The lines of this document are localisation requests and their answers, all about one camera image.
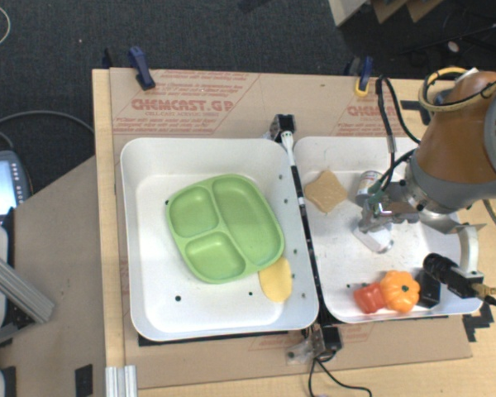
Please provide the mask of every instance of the green divided tray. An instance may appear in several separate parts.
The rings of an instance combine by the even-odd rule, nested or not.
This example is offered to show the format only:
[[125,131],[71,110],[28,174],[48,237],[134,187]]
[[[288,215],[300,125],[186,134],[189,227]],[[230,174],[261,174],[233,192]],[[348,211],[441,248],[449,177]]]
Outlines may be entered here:
[[281,227],[257,186],[241,175],[192,184],[167,203],[167,219],[182,257],[201,280],[238,280],[277,261]]

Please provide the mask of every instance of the orange toy vegetable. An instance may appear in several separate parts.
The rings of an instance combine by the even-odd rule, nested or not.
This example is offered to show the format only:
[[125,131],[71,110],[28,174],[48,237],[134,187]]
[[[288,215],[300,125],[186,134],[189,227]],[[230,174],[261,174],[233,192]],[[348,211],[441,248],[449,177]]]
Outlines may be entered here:
[[375,313],[377,310],[386,306],[378,282],[356,289],[353,295],[355,296],[356,304],[358,304],[364,313]]
[[397,312],[407,313],[419,300],[421,286],[409,272],[390,270],[380,281],[386,307]]

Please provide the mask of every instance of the white plastic tray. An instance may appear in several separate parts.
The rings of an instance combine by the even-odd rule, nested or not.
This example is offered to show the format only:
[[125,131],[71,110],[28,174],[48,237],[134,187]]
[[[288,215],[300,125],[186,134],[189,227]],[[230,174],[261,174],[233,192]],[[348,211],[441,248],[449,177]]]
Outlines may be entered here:
[[[285,150],[265,139],[138,138],[122,150],[132,322],[143,337],[164,342],[302,329],[318,301],[293,178]],[[186,266],[167,223],[165,201],[216,175],[252,179],[284,234],[293,292],[284,303],[265,297],[255,273],[212,285]]]
[[[397,139],[397,155],[416,145],[408,138]],[[379,281],[388,270],[407,270],[415,275],[423,259],[431,252],[460,260],[460,241],[456,234],[444,235],[426,225],[393,225],[394,245],[385,254],[369,250],[352,231],[361,218],[361,208],[354,203],[360,175],[366,170],[384,172],[389,166],[385,138],[306,137],[298,141],[294,154],[303,187],[314,181],[322,171],[332,171],[346,188],[348,198],[329,214],[322,213],[307,200],[307,213],[316,254],[323,297],[329,312],[346,323],[361,323],[397,318],[422,318],[457,313],[472,313],[479,309],[478,299],[461,299],[445,285],[441,287],[441,302],[433,309],[415,306],[410,313],[400,314],[381,309],[364,314],[356,305],[353,291],[363,283]],[[401,164],[393,177],[403,177]]]

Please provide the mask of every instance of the wooden table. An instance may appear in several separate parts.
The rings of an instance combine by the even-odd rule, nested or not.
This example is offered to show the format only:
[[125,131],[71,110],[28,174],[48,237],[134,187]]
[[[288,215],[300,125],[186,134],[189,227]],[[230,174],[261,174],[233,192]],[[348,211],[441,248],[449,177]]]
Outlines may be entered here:
[[[280,84],[291,80],[329,84],[327,77],[276,75],[271,83],[279,92]],[[415,100],[421,81],[394,80],[398,97]],[[338,91],[350,98],[352,87]],[[98,201],[100,218],[101,259],[103,271],[103,312],[107,366],[127,364],[124,342],[122,292],[117,240],[117,201],[115,198],[115,165],[113,154],[111,82],[108,70],[93,71],[93,108],[96,129],[96,159],[98,170]],[[413,112],[407,117],[410,129],[424,126]],[[490,223],[483,204],[477,203],[469,213],[461,213],[462,220]],[[485,273],[486,282],[496,285],[496,228],[488,225],[480,233],[479,268]],[[490,328],[476,331],[477,342],[471,343],[473,356],[462,360],[436,361],[418,365],[396,365],[338,371],[336,377],[346,384],[364,385],[377,396],[394,395],[471,395],[496,396],[496,309],[492,309],[494,323]],[[159,375],[162,367],[158,366]],[[201,385],[181,385],[140,390],[143,396],[181,395],[308,395],[308,368],[300,375],[280,375],[250,380],[229,380]],[[313,388],[317,395],[364,395],[359,391],[339,388],[322,373],[315,373]]]

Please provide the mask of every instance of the metal can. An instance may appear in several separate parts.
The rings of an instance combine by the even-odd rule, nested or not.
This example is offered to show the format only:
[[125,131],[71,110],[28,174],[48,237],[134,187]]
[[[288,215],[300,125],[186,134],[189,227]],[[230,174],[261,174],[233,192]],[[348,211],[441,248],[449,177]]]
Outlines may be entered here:
[[366,199],[371,197],[372,194],[369,193],[370,187],[376,183],[382,174],[376,170],[367,170],[360,176],[360,182],[358,183],[358,189],[356,190],[355,202],[360,207],[364,206]]

